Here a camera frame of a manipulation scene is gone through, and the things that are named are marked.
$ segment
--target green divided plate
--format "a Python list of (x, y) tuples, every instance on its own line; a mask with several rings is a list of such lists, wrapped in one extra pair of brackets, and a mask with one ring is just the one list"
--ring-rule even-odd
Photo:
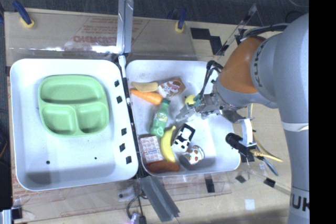
[(44, 127), (57, 136), (79, 136), (102, 131), (109, 122), (105, 90), (94, 77), (54, 75), (38, 89)]

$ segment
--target green bottle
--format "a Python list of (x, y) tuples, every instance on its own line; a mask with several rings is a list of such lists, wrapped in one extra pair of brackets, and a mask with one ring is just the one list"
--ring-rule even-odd
[(168, 121), (168, 106), (170, 101), (163, 99), (160, 109), (155, 113), (150, 134), (162, 137)]

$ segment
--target bottle cap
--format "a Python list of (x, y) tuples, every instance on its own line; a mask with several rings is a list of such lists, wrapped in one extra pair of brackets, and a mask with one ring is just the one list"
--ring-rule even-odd
[(162, 103), (170, 104), (170, 100), (168, 100), (168, 99), (165, 98), (165, 99), (162, 100)]

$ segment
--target carrot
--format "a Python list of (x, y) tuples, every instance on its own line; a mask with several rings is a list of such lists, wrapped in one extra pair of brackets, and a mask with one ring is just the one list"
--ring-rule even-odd
[(161, 104), (163, 100), (162, 95), (157, 92), (141, 92), (134, 88), (132, 88), (130, 92), (152, 104)]

